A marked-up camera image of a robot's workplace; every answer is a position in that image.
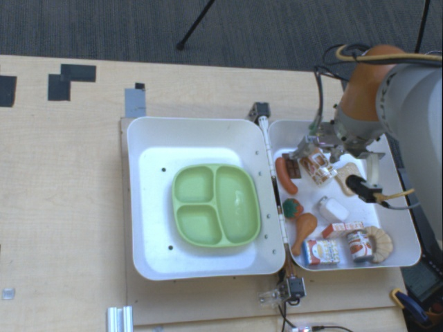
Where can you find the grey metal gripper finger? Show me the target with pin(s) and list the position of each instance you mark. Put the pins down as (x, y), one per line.
(305, 147)
(336, 154)

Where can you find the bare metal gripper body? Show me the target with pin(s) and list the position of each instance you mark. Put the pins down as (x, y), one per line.
(328, 135)

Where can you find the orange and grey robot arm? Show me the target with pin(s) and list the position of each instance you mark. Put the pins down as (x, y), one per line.
(401, 95)

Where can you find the tan bread slice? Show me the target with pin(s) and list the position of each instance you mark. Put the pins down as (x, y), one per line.
(346, 175)

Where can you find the brown chocolate bar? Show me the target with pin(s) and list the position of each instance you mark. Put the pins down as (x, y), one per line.
(294, 169)

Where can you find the white and brown carton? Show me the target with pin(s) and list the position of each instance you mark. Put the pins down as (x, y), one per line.
(316, 171)

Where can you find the orange sausage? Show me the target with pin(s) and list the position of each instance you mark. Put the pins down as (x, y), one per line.
(285, 178)

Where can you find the thin black and white rod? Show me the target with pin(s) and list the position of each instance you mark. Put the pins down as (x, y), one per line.
(268, 144)

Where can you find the white plastic bottle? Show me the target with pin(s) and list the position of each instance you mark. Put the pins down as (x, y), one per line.
(334, 209)

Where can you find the red and green strawberry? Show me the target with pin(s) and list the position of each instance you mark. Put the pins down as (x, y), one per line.
(291, 209)

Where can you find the red and white carton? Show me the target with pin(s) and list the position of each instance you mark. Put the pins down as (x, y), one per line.
(337, 229)

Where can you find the orange chicken drumstick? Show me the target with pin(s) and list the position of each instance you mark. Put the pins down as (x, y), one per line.
(304, 227)

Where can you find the white plastic tray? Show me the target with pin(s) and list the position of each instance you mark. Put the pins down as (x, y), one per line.
(387, 220)
(155, 220)

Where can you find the green divided plate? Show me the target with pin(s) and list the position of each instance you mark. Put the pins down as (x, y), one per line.
(235, 206)

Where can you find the red and white can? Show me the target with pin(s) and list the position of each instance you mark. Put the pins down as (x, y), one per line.
(360, 246)

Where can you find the blue and white carton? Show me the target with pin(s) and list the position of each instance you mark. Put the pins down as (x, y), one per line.
(322, 252)

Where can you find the tan croissant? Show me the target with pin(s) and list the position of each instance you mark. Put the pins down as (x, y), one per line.
(382, 242)

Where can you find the black tripod leg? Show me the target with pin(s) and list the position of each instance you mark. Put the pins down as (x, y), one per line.
(426, 9)
(200, 16)

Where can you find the pale wood board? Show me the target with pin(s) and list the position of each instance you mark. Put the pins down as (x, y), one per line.
(207, 299)

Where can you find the black cylinder on white bracket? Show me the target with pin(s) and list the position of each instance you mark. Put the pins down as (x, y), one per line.
(360, 187)

